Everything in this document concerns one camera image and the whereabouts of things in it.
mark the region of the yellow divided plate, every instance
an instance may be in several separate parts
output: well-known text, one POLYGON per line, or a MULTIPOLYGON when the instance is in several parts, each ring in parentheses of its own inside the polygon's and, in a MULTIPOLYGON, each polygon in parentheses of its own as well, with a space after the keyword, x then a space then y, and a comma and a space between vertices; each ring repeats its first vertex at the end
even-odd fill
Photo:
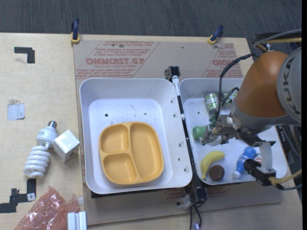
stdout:
POLYGON ((149 182, 163 171, 161 144, 147 123, 108 126, 100 133, 99 152, 106 177, 116 184, 149 182))

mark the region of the clear plastic bag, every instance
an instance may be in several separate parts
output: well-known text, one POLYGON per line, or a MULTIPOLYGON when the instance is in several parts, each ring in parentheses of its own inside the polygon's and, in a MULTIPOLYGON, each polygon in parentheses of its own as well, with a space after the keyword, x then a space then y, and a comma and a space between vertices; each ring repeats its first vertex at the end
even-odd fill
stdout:
POLYGON ((66 230, 67 214, 80 212, 75 195, 68 202, 49 186, 14 230, 66 230))

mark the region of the white cube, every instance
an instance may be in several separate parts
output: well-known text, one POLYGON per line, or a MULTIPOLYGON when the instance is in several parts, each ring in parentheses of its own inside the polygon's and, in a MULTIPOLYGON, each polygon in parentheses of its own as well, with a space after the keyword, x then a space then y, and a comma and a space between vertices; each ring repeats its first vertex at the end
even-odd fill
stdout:
POLYGON ((53 150, 66 163, 78 153, 80 141, 69 130, 54 139, 53 150))

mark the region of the banana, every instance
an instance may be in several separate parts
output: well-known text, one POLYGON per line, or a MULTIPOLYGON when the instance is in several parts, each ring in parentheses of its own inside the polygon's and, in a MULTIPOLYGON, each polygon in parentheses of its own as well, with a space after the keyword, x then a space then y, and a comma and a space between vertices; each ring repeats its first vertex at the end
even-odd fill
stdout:
POLYGON ((210 167, 210 165, 218 160, 221 160, 223 157, 225 157, 225 154, 221 151, 212 151, 209 152, 201 161, 201 172, 202 172, 202 178, 206 179, 206 173, 210 167))

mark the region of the blue and yellow clamp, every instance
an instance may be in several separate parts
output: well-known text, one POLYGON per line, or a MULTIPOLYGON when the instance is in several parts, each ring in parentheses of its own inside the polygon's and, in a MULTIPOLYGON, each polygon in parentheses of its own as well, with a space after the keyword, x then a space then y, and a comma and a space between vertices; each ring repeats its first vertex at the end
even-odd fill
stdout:
POLYGON ((71 42, 73 44, 77 44, 80 40, 78 27, 79 27, 79 19, 75 18, 74 21, 71 23, 71 42))
POLYGON ((208 44, 215 44, 217 39, 223 34, 223 26, 220 25, 217 30, 208 39, 208 44))

